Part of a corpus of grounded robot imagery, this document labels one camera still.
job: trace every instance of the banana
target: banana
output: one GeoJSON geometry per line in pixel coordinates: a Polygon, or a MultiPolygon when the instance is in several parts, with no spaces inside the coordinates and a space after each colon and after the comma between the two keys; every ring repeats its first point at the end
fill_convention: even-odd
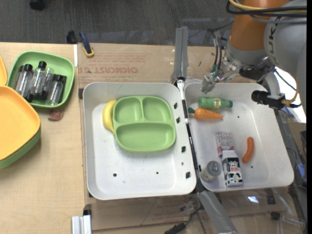
{"type": "Polygon", "coordinates": [[[113,126],[113,109],[116,102],[116,99],[110,100],[103,109],[103,125],[111,130],[113,134],[115,134],[113,126]]]}

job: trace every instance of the stack of plates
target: stack of plates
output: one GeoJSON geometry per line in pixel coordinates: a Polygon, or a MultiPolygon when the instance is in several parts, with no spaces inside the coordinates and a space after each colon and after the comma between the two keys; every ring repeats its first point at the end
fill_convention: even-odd
{"type": "Polygon", "coordinates": [[[7,76],[0,58],[0,169],[27,153],[40,139],[40,118],[14,89],[5,86],[7,76]]]}

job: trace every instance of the green bowl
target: green bowl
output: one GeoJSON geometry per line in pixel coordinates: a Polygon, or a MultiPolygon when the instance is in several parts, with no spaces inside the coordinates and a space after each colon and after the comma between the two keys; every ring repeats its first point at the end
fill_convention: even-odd
{"type": "Polygon", "coordinates": [[[119,99],[114,105],[113,125],[116,140],[126,151],[160,151],[171,147],[176,140],[171,108],[160,97],[119,99]]]}
{"type": "Polygon", "coordinates": [[[46,105],[44,100],[33,99],[30,104],[40,108],[56,108],[62,106],[68,99],[72,86],[74,84],[75,67],[72,62],[64,57],[49,54],[40,51],[26,51],[21,53],[15,60],[7,81],[7,86],[13,87],[16,74],[19,67],[25,64],[31,64],[36,69],[40,61],[45,61],[47,67],[52,68],[55,74],[66,76],[65,86],[63,88],[62,101],[56,105],[46,105]]]}

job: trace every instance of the orange carrot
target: orange carrot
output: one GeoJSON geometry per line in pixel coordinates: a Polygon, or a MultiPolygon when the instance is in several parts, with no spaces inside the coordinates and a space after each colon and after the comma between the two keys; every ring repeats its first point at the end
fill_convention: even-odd
{"type": "Polygon", "coordinates": [[[194,114],[195,118],[197,119],[222,119],[223,115],[218,114],[214,111],[204,109],[204,108],[193,108],[189,107],[188,112],[194,114]]]}
{"type": "Polygon", "coordinates": [[[247,138],[247,151],[242,158],[243,163],[247,163],[253,156],[254,153],[254,139],[253,137],[247,138]]]}

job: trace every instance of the yellow cable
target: yellow cable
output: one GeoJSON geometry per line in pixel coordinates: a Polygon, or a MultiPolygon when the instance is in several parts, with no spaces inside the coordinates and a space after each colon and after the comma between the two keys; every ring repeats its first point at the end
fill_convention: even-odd
{"type": "Polygon", "coordinates": [[[296,97],[298,95],[297,80],[296,80],[296,78],[294,78],[294,80],[296,82],[296,93],[294,94],[293,98],[292,99],[284,99],[281,101],[286,107],[290,107],[290,105],[296,100],[296,97]]]}
{"type": "MultiPolygon", "coordinates": [[[[235,7],[238,7],[240,9],[245,9],[245,10],[262,10],[262,9],[267,9],[267,8],[259,8],[259,7],[251,7],[247,5],[243,5],[240,3],[235,2],[234,0],[229,0],[232,5],[235,7]]],[[[307,10],[292,10],[292,11],[283,11],[282,13],[306,13],[307,10]]]]}

